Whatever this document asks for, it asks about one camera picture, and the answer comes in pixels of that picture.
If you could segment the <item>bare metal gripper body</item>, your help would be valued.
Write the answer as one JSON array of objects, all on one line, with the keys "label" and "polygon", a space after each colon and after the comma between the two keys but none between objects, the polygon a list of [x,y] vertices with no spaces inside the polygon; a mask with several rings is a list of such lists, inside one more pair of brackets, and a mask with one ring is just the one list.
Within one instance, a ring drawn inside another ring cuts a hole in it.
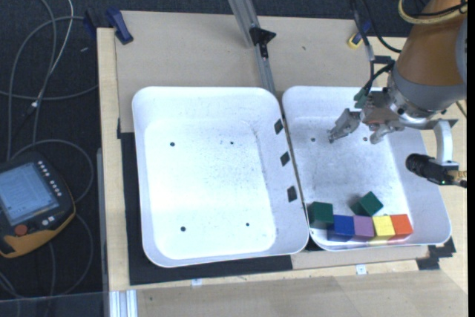
[{"label": "bare metal gripper body", "polygon": [[371,90],[360,113],[361,121],[373,128],[426,129],[443,109],[426,109],[409,100],[397,88]]}]

